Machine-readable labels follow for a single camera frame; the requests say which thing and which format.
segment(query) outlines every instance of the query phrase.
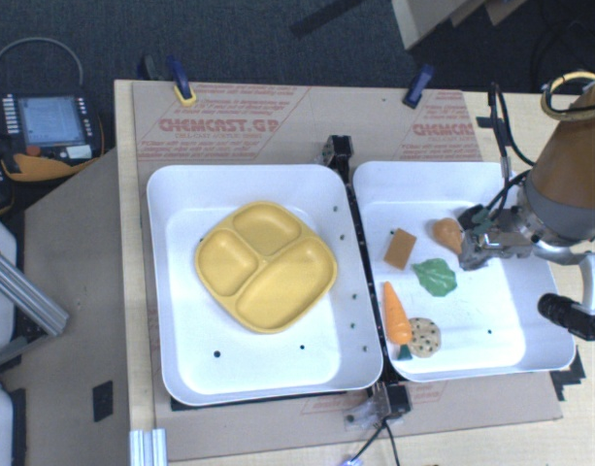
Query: yellow plate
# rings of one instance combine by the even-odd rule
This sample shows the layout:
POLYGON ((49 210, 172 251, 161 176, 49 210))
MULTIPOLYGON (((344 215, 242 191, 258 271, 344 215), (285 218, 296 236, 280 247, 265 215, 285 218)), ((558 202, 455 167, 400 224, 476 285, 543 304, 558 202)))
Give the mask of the yellow plate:
POLYGON ((303 316, 336 280, 336 258, 299 217, 253 202, 220 222, 195 253, 200 280, 243 326, 275 333, 303 316))

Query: controller screen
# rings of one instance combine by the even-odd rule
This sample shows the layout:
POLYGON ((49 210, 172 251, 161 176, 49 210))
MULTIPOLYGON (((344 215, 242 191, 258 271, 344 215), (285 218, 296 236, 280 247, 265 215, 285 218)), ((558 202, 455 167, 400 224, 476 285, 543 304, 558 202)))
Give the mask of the controller screen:
POLYGON ((84 142, 75 97, 24 97, 18 99, 27 145, 48 147, 84 142))

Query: white tray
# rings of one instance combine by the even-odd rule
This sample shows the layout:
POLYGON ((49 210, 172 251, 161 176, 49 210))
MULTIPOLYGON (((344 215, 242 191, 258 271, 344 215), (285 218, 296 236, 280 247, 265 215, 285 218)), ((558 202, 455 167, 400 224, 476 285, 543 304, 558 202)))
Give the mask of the white tray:
MULTIPOLYGON (((482 162, 368 162, 355 170, 360 208, 379 299, 390 281, 408 317, 429 317, 442 331, 442 348, 429 358, 396 360, 395 370, 415 382, 500 375, 568 366, 573 336, 542 317, 539 298, 556 292, 548 264, 537 257, 491 259, 477 271, 463 271, 456 255, 433 241, 433 221, 486 205, 501 189, 499 164, 482 162), (401 271, 383 261, 391 231, 417 237, 401 271), (418 282, 411 264, 440 257, 455 272, 458 286, 434 297, 418 282)), ((514 203, 515 192, 508 205, 514 203)))
POLYGON ((190 406, 366 388, 383 357, 345 187, 317 165, 167 166, 149 179, 165 385, 190 406), (249 331, 202 285, 194 252, 247 203, 276 202, 334 253, 338 278, 285 331, 249 331))

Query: carrot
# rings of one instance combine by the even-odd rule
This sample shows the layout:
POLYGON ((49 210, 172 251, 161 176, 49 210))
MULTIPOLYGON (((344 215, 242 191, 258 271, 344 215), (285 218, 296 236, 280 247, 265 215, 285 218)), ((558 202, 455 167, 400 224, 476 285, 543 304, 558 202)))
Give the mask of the carrot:
POLYGON ((383 284, 383 304, 388 340, 400 346, 407 344, 412 340, 412 326, 390 282, 383 284))

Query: table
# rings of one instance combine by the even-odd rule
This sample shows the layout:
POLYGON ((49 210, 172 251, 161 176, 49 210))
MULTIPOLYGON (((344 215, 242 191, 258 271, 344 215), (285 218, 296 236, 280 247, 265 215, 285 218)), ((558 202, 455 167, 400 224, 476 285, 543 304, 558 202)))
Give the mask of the table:
MULTIPOLYGON (((115 83, 129 419, 132 430, 151 430, 155 427, 155 416, 140 227, 138 168, 135 157, 132 84, 130 81, 115 83)), ((466 92, 464 98, 472 119, 476 116, 488 116, 483 93, 466 92)), ((512 116, 512 131, 517 143, 528 156, 536 157, 555 124, 541 113, 537 95, 507 95, 507 101, 512 116)), ((497 160, 497 147, 493 143, 490 130, 480 129, 475 120, 474 129, 483 159, 497 160)), ((517 171, 522 169, 516 161, 513 162, 513 168, 517 171)), ((580 292, 577 271, 556 267, 553 270, 560 293, 577 298, 580 292)), ((586 379, 582 385, 566 388, 567 400, 562 403, 564 419, 403 437, 396 439, 401 463, 406 466, 595 464, 595 344, 578 341, 578 350, 586 371, 586 379)), ((181 461, 174 464, 340 464, 359 447, 361 443, 327 445, 181 461)), ((390 464, 392 459, 389 443, 387 440, 375 441, 362 458, 366 464, 390 464)))

